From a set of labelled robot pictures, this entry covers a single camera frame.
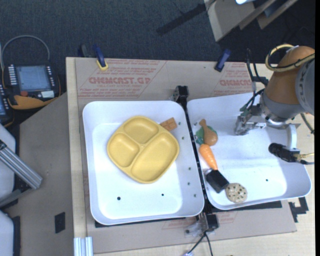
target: orange carrot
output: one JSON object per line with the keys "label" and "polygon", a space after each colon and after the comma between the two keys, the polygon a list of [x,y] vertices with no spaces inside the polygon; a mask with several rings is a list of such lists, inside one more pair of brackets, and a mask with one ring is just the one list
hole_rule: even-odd
{"label": "orange carrot", "polygon": [[210,168],[212,168],[213,170],[218,170],[218,165],[214,153],[212,152],[208,144],[201,144],[199,147],[199,152]]}

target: white tray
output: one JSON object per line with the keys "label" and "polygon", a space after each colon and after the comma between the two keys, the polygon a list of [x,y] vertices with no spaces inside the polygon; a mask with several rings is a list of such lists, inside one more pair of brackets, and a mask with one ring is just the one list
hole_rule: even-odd
{"label": "white tray", "polygon": [[[271,143],[287,145],[285,130],[266,127],[235,135],[239,109],[251,96],[252,93],[245,93],[194,99],[187,104],[193,134],[201,128],[199,121],[206,119],[218,134],[218,142],[211,149],[219,171],[230,183],[240,183],[248,191],[245,202],[233,203],[225,191],[216,193],[206,182],[209,201],[221,210],[303,197],[311,190],[310,177],[302,164],[286,162],[269,153]],[[207,170],[207,164],[199,158],[202,170]]]}
{"label": "white tray", "polygon": [[[198,215],[204,197],[182,107],[172,101],[94,101],[83,109],[90,209],[103,225],[182,218]],[[107,143],[127,119],[145,116],[161,123],[174,117],[171,131],[179,143],[175,162],[156,182],[142,184],[110,160]]]}

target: blue clamp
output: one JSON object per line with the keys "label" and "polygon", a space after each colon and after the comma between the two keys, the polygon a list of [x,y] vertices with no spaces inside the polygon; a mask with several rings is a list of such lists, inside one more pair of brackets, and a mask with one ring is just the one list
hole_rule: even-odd
{"label": "blue clamp", "polygon": [[102,71],[105,71],[108,69],[108,64],[105,60],[105,57],[101,51],[101,49],[96,45],[94,44],[93,45],[93,50],[95,52],[95,55],[96,55],[96,63],[98,64],[99,68],[102,70]]}
{"label": "blue clamp", "polygon": [[219,57],[217,64],[215,65],[214,69],[221,72],[225,66],[225,62],[230,57],[231,51],[229,49],[225,49],[222,55]]}

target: yellow plate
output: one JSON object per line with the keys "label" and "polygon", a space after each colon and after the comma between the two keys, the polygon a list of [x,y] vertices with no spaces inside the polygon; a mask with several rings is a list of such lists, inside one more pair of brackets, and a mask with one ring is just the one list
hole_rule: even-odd
{"label": "yellow plate", "polygon": [[115,131],[106,150],[113,163],[132,179],[153,183],[176,160],[179,143],[158,123],[134,116]]}

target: toy carrot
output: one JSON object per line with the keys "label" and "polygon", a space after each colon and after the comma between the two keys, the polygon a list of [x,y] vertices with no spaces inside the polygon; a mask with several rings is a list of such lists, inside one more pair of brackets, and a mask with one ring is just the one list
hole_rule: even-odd
{"label": "toy carrot", "polygon": [[210,146],[208,144],[201,144],[199,147],[199,152],[209,167],[217,171],[218,165]]}

